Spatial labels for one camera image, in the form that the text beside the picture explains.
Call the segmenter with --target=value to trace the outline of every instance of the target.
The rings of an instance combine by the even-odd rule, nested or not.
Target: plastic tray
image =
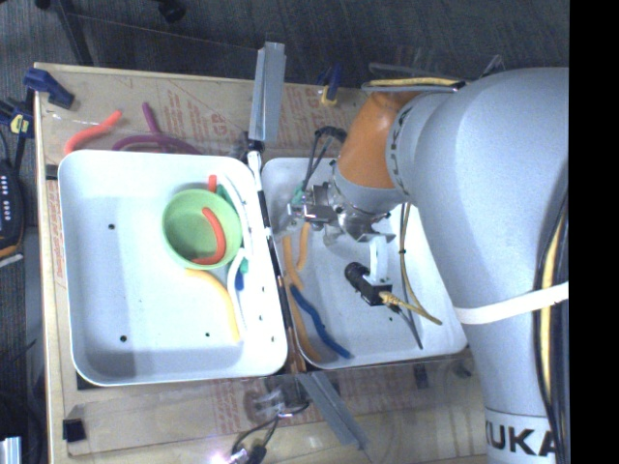
[[[262,184],[281,263],[286,204],[305,175],[307,166],[308,159],[272,159],[265,163],[262,171]],[[309,184],[328,181],[331,171],[329,160],[323,160]],[[394,284],[394,294],[402,297],[398,258],[399,209],[395,209],[390,218],[374,225],[374,229],[396,234],[388,244],[388,270]],[[348,236],[341,236],[334,245],[325,246],[322,236],[322,231],[311,231],[309,234],[307,265],[300,273],[304,282],[304,297],[319,312],[329,335],[349,351],[352,358],[346,359],[327,347],[320,339],[310,315],[301,310],[311,347],[320,355],[320,361],[317,362],[302,350],[310,363],[323,369],[394,363],[453,354],[466,347],[466,337],[456,319],[451,300],[429,250],[419,214],[414,208],[411,209],[405,241],[409,279],[424,307],[443,322],[438,326],[413,314],[423,349],[418,346],[409,327],[400,317],[385,306],[368,305],[344,277],[344,268],[351,261],[369,267],[368,244],[360,244]],[[292,236],[292,247],[296,257],[299,232]]]
[[[220,296],[166,252],[162,212],[208,176],[237,200],[249,268],[234,342]],[[71,345],[100,386],[268,375],[287,355],[277,283],[255,182],[225,157],[84,150],[59,167]],[[227,283],[226,268],[213,271]]]

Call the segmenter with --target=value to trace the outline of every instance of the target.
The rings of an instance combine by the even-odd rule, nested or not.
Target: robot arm
[[[567,69],[528,69],[453,93],[372,93],[324,188],[332,223],[362,240],[397,205],[415,205],[457,310],[488,311],[565,282],[568,82]],[[561,272],[544,282],[544,269]],[[568,315],[565,301],[463,322],[489,463],[570,462],[569,376],[559,373],[568,372]],[[548,325],[558,333],[543,338]],[[541,359],[541,341],[556,366]]]

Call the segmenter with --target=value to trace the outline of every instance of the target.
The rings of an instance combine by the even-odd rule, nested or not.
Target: green bowl
[[[213,265],[192,262],[195,258],[212,256],[216,251],[215,233],[202,215],[203,208],[215,214],[225,235],[225,254]],[[234,207],[206,189],[187,189],[175,194],[163,211],[162,228],[165,246],[174,260],[196,270],[213,270],[229,263],[243,242],[241,220]]]

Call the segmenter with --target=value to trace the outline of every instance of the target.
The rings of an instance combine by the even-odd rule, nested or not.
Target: blue tube
[[[322,341],[327,344],[328,347],[337,352],[340,356],[346,359],[352,358],[352,354],[350,354],[346,349],[344,349],[341,345],[335,342],[331,336],[327,333],[325,326],[322,324],[322,320],[320,319],[320,315],[318,311],[316,311],[315,307],[312,306],[306,298],[303,297],[299,289],[295,285],[290,285],[290,292],[294,297],[294,300],[297,302],[299,307],[311,316],[311,320],[313,321],[313,325],[316,327],[316,331],[318,335],[322,339]]]

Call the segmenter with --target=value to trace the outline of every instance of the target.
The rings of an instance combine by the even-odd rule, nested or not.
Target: white strap
[[[482,325],[561,303],[570,297],[569,287],[570,282],[565,281],[546,289],[527,292],[501,303],[481,307],[454,307],[454,310],[460,323]]]

